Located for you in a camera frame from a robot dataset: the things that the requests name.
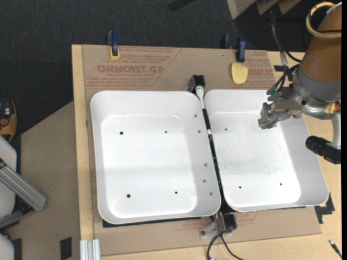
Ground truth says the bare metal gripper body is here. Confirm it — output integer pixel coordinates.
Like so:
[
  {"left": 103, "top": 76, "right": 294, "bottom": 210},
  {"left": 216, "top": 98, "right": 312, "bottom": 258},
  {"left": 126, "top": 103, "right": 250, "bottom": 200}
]
[{"left": 272, "top": 83, "right": 310, "bottom": 120}]

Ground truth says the black cylinder on white bracket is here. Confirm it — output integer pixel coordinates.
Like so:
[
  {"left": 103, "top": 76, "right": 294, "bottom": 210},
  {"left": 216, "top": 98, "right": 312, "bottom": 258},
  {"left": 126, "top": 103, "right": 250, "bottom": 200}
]
[{"left": 301, "top": 103, "right": 342, "bottom": 165}]

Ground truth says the pale yellow rounded piece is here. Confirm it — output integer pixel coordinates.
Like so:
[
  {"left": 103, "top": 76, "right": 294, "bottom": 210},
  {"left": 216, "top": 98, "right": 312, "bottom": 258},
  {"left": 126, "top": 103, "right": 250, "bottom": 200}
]
[{"left": 230, "top": 62, "right": 249, "bottom": 85}]

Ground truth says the black block with thin wires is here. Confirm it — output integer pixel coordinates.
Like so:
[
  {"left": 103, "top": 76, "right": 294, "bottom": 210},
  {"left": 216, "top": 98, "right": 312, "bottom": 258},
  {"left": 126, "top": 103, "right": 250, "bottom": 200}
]
[
  {"left": 200, "top": 212, "right": 238, "bottom": 241},
  {"left": 186, "top": 74, "right": 206, "bottom": 92}
]

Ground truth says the white plastic tray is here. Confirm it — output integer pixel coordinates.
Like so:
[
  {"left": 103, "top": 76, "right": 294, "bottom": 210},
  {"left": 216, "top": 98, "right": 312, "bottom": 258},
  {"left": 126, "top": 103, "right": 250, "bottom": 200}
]
[
  {"left": 89, "top": 90, "right": 222, "bottom": 225},
  {"left": 203, "top": 88, "right": 330, "bottom": 213}
]

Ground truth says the brown cardboard board red print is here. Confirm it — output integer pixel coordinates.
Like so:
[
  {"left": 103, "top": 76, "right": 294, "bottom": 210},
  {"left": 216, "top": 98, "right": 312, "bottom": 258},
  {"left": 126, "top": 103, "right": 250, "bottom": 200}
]
[{"left": 81, "top": 44, "right": 323, "bottom": 257}]

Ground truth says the thin black and white rod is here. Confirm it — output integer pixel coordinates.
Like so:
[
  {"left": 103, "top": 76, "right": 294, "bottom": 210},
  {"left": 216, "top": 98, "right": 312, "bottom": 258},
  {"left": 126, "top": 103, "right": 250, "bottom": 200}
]
[{"left": 195, "top": 86, "right": 226, "bottom": 214}]

